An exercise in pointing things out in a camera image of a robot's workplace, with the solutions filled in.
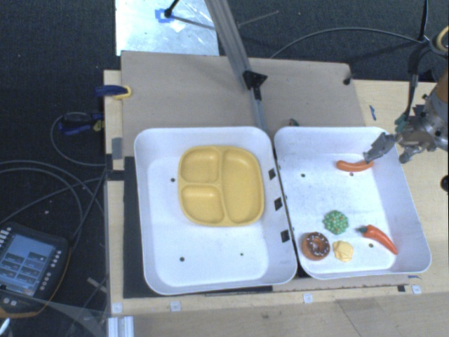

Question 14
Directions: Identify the yellow divided plate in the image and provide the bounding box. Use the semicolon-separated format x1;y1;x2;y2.
177;145;266;228

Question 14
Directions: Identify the brown toy doughnut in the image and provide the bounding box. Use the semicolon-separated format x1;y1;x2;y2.
301;231;332;262

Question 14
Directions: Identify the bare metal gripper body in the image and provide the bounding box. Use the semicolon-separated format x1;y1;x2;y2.
396;112;449;151

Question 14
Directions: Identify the white plastic tray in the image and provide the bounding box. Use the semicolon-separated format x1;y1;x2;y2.
133;126;299;296
273;126;433;281

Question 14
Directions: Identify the orange toy sausage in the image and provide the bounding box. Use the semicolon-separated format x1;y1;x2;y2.
335;159;375;173

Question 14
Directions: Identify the brown cardboard board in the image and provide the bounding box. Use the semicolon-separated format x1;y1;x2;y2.
120;50;412;293

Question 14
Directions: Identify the yellow toy food lump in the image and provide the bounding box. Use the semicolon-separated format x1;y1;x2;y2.
331;239;354;263

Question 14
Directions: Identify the orange toy carrot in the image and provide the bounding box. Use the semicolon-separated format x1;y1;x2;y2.
356;224;399;256

